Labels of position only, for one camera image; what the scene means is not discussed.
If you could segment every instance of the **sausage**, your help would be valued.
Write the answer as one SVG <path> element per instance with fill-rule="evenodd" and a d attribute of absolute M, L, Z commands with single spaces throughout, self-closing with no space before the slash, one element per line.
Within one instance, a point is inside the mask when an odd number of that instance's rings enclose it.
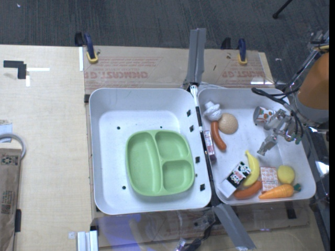
<path fill-rule="evenodd" d="M 211 122 L 210 131 L 211 131 L 211 134 L 213 136 L 213 140 L 214 140 L 215 144 L 217 145 L 217 147 L 220 150 L 224 151 L 227 148 L 227 145 L 225 144 L 225 142 L 220 137 L 218 121 L 212 121 Z"/>
<path fill-rule="evenodd" d="M 262 182 L 257 180 L 253 185 L 244 190 L 236 190 L 234 196 L 236 199 L 246 199 L 255 195 L 262 188 Z"/>

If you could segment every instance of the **white cable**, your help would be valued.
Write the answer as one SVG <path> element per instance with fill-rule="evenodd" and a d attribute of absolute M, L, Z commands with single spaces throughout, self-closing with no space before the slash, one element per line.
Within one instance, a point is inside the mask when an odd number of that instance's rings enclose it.
<path fill-rule="evenodd" d="M 25 157 L 25 154 L 26 154 L 26 145 L 23 142 L 23 139 L 21 137 L 19 137 L 18 135 L 13 134 L 13 133 L 6 133 L 6 134 L 1 134 L 0 135 L 0 140 L 5 139 L 5 138 L 11 138 L 11 139 L 17 140 L 21 144 L 21 146 L 22 146 L 21 160 L 22 160 L 23 157 Z"/>

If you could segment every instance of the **green divided plate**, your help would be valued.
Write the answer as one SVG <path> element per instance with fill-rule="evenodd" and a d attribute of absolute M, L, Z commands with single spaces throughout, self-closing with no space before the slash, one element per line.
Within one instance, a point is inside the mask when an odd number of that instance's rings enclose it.
<path fill-rule="evenodd" d="M 126 164 L 131 186 L 141 195 L 172 195 L 194 182 L 188 142 L 175 131 L 134 133 L 127 141 Z"/>

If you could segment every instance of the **banana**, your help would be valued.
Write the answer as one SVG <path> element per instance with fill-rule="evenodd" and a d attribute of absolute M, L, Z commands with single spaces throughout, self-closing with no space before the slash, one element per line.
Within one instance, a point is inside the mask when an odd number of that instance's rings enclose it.
<path fill-rule="evenodd" d="M 248 157 L 248 163 L 251 169 L 250 175 L 247 176 L 241 184 L 243 187 L 246 188 L 253 185 L 257 181 L 260 175 L 260 163 L 256 157 L 249 153 L 249 151 L 245 151 L 245 154 Z"/>

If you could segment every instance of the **dark gray carpet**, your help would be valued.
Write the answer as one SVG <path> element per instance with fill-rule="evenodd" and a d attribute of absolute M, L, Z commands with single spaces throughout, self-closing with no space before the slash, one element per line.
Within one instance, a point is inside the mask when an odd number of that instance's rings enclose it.
<path fill-rule="evenodd" d="M 309 54 L 311 33 L 329 29 L 329 0 L 0 0 L 0 44 L 74 46 L 76 31 L 95 45 L 188 48 L 207 28 L 206 48 L 265 52 L 276 81 L 290 80 Z"/>

